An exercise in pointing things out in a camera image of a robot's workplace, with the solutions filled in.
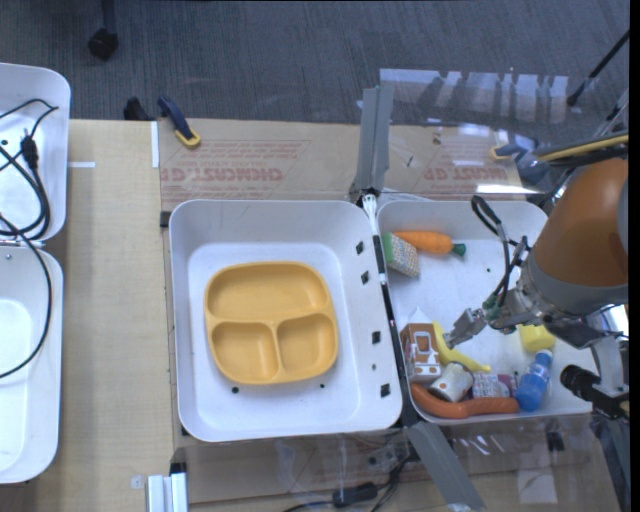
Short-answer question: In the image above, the yellow divided plate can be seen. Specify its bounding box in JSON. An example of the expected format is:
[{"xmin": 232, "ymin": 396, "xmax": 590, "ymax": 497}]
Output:
[{"xmin": 203, "ymin": 260, "xmax": 341, "ymax": 387}]

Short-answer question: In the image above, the yellow banana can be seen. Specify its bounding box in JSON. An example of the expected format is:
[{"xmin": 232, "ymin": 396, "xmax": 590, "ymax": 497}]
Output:
[{"xmin": 432, "ymin": 320, "xmax": 493, "ymax": 374}]

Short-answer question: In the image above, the white and brown can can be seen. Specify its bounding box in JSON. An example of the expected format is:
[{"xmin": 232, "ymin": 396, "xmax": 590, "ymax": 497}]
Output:
[{"xmin": 428, "ymin": 361, "xmax": 475, "ymax": 404}]

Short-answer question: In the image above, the pink and white packet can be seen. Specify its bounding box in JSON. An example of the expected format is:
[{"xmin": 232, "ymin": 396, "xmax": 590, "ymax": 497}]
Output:
[{"xmin": 471, "ymin": 372, "xmax": 519, "ymax": 400}]

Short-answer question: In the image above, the brown and white carton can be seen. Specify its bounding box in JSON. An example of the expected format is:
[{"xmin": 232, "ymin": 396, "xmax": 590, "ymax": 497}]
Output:
[{"xmin": 399, "ymin": 307, "xmax": 444, "ymax": 385}]

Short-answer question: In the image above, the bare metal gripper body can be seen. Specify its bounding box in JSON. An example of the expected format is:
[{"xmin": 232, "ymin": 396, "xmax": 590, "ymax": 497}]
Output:
[{"xmin": 482, "ymin": 285, "xmax": 629, "ymax": 350}]

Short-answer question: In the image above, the yellow plastic bottle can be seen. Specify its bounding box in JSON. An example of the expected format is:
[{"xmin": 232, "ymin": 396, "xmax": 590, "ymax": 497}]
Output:
[{"xmin": 518, "ymin": 323, "xmax": 557, "ymax": 354}]

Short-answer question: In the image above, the orange carrot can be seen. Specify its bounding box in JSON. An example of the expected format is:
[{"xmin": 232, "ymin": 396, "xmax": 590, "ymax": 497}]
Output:
[{"xmin": 392, "ymin": 229, "xmax": 467, "ymax": 258}]

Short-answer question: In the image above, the brown cardboard board red print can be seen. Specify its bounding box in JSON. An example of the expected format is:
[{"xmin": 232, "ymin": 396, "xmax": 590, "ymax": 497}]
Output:
[{"xmin": 158, "ymin": 117, "xmax": 609, "ymax": 504}]

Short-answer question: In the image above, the green patterned carton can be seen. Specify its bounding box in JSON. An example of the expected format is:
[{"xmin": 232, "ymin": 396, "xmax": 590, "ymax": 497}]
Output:
[{"xmin": 382, "ymin": 232, "xmax": 421, "ymax": 279}]

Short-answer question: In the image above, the black cable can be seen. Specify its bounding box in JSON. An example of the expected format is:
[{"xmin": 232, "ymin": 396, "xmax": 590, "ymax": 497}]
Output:
[{"xmin": 0, "ymin": 98, "xmax": 60, "ymax": 380}]

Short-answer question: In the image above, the orange sausage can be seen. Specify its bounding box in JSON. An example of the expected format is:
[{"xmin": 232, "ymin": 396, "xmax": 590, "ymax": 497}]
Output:
[{"xmin": 410, "ymin": 382, "xmax": 521, "ymax": 420}]

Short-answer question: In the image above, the black chair caster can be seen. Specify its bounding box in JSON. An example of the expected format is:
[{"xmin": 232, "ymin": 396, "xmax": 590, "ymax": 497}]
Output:
[{"xmin": 87, "ymin": 28, "xmax": 120, "ymax": 62}]

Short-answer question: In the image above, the black cylinder on white bracket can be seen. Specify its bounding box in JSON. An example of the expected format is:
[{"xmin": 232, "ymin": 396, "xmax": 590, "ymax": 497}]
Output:
[{"xmin": 559, "ymin": 338, "xmax": 630, "ymax": 420}]

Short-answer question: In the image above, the blue plastic bottle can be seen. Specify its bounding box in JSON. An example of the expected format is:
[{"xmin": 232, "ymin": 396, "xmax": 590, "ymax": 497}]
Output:
[{"xmin": 514, "ymin": 348, "xmax": 555, "ymax": 414}]

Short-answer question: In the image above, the white plastic tray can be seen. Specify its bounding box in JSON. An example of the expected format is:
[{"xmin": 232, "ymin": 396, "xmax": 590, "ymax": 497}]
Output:
[
  {"xmin": 0, "ymin": 243, "xmax": 65, "ymax": 485},
  {"xmin": 0, "ymin": 62, "xmax": 72, "ymax": 247},
  {"xmin": 168, "ymin": 199, "xmax": 404, "ymax": 444},
  {"xmin": 375, "ymin": 199, "xmax": 597, "ymax": 427}
]

